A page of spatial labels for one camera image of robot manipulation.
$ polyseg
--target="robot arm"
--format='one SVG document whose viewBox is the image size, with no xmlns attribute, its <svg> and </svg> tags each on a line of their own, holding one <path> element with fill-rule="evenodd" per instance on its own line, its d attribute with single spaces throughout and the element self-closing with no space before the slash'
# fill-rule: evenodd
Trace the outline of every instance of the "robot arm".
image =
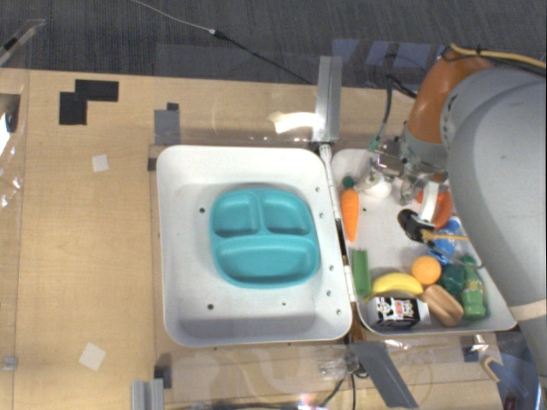
<svg viewBox="0 0 547 410">
<path fill-rule="evenodd" d="M 524 333 L 547 390 L 545 76 L 450 52 L 401 142 L 405 201 L 450 180 L 458 215 Z"/>
</svg>

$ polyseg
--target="banana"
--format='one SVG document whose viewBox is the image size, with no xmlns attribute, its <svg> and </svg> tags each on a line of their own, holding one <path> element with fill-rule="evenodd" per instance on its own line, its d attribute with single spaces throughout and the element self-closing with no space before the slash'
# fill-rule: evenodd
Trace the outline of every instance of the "banana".
<svg viewBox="0 0 547 410">
<path fill-rule="evenodd" d="M 387 291 L 406 291 L 411 295 L 421 295 L 424 288 L 416 278 L 407 273 L 387 273 L 373 281 L 373 296 Z"/>
</svg>

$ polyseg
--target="toy vegetable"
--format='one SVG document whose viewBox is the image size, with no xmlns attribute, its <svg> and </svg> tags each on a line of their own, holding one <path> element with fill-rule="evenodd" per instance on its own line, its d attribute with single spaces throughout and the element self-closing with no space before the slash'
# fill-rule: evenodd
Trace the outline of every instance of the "toy vegetable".
<svg viewBox="0 0 547 410">
<path fill-rule="evenodd" d="M 368 297 L 372 292 L 370 272 L 368 271 L 368 252 L 366 250 L 353 249 L 351 261 L 353 281 L 356 285 L 356 294 L 360 297 Z"/>
<path fill-rule="evenodd" d="M 355 242 L 359 220 L 359 194 L 353 189 L 354 181 L 350 176 L 344 178 L 343 184 L 345 191 L 340 197 L 340 211 L 344 231 L 348 240 Z"/>
</svg>

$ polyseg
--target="wooden table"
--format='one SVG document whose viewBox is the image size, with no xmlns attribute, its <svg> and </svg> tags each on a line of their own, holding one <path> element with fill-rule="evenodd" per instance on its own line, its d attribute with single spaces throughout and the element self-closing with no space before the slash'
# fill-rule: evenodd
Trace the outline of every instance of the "wooden table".
<svg viewBox="0 0 547 410">
<path fill-rule="evenodd" d="M 0 79 L 16 79 L 16 71 L 3 71 Z M 235 132 L 244 138 L 275 138 L 268 116 L 313 112 L 316 89 L 40 71 L 25 77 L 30 90 L 23 96 L 28 96 L 28 126 L 20 267 L 18 276 L 11 275 L 18 278 L 19 290 L 17 284 L 5 284 L 0 295 L 2 349 L 9 351 L 9 342 L 15 342 L 19 365 L 13 377 L 2 372 L 0 406 L 11 408 L 13 386 L 16 410 L 128 409 L 132 381 L 151 380 L 159 357 L 147 170 L 154 110 L 178 103 L 183 138 L 221 141 Z M 60 126 L 59 93 L 74 91 L 76 79 L 119 81 L 119 101 L 88 102 L 87 126 Z M 366 146 L 381 121 L 384 101 L 383 91 L 343 89 L 342 145 Z M 394 96 L 393 133 L 400 133 L 410 106 L 407 98 Z M 97 155 L 107 156 L 108 170 L 94 173 L 92 159 Z M 10 269 L 16 260 L 12 257 Z M 6 299 L 16 300 L 16 316 L 15 302 Z M 402 375 L 416 400 L 424 401 L 422 408 L 439 408 L 441 403 L 442 408 L 498 408 L 495 384 L 477 364 L 453 361 L 459 341 L 444 339 L 416 343 L 425 351 L 435 344 L 444 348 L 434 363 L 427 357 L 403 363 Z M 79 363 L 88 343 L 106 352 L 96 371 Z M 449 348 L 450 355 L 445 354 Z M 251 351 L 251 360 L 242 349 L 183 348 L 178 372 L 187 370 L 193 383 L 179 395 L 167 391 L 166 399 L 170 408 L 182 408 L 192 400 L 237 396 L 230 395 L 237 384 L 273 399 L 283 388 L 249 373 L 266 369 L 265 378 L 281 383 L 291 369 L 301 378 L 312 378 L 317 350 L 314 344 L 260 347 Z M 329 387 L 323 384 L 320 390 Z M 358 388 L 358 396 L 366 396 L 362 408 L 384 408 L 370 380 L 359 380 Z M 341 392 L 332 408 L 346 408 L 350 395 Z"/>
</svg>

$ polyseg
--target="toy carrot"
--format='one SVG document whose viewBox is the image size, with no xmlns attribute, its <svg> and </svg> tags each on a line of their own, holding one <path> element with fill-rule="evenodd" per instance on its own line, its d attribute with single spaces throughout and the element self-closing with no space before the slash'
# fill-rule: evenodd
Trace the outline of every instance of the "toy carrot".
<svg viewBox="0 0 547 410">
<path fill-rule="evenodd" d="M 340 196 L 340 211 L 342 212 L 345 235 L 348 240 L 354 242 L 359 220 L 359 194 L 353 189 L 354 181 L 350 176 L 346 176 L 343 183 L 345 190 Z"/>
</svg>

